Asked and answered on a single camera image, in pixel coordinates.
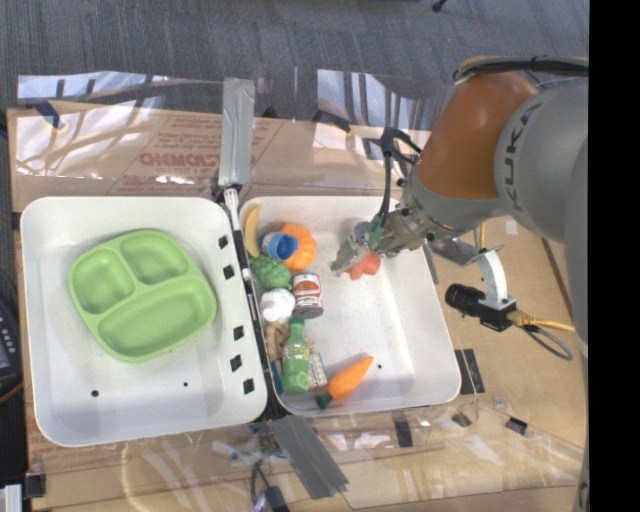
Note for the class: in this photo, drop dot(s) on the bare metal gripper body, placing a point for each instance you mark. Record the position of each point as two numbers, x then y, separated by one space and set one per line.
400 231

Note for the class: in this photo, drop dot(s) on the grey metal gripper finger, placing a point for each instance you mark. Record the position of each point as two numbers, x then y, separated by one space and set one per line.
350 247
345 266

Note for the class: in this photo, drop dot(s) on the red-orange toy food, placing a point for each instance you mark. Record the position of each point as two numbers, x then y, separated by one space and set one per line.
369 266

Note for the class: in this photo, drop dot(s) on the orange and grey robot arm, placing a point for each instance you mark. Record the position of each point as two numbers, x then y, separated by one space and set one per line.
540 150

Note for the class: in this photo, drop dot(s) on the orange pumpkin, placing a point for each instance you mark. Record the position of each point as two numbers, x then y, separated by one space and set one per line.
305 250

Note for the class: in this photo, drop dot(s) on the red and white can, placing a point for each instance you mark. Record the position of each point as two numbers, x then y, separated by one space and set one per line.
307 296

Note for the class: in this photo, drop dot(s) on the blue cup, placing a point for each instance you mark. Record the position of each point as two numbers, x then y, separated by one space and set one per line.
280 246

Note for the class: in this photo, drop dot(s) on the green broccoli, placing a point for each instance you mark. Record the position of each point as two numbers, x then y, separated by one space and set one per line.
270 271

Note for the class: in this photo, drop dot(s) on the white garlic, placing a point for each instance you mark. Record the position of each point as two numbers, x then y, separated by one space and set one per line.
277 305

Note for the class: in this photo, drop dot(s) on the white plastic tray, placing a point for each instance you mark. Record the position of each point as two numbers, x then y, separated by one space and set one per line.
390 330
150 400

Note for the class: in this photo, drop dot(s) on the brown cardboard board, red print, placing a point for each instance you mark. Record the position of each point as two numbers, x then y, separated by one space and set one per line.
320 160

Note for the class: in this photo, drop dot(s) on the yellow banana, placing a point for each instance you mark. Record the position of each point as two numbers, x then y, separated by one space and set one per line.
253 230

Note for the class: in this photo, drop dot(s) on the beige ginger root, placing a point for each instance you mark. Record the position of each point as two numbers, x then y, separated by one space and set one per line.
274 340

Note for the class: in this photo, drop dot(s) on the small printed carton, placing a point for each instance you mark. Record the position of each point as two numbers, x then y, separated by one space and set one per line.
317 371

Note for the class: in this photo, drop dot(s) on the green bottle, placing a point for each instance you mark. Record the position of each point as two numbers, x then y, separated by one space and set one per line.
295 365

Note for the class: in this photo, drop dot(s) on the orange carrot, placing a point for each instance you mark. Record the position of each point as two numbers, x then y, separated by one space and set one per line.
350 380

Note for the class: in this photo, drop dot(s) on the green divided plate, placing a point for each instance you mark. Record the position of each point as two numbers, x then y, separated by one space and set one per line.
145 300

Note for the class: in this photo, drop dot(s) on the black cylinder on white bracket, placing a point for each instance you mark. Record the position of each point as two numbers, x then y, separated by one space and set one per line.
470 299

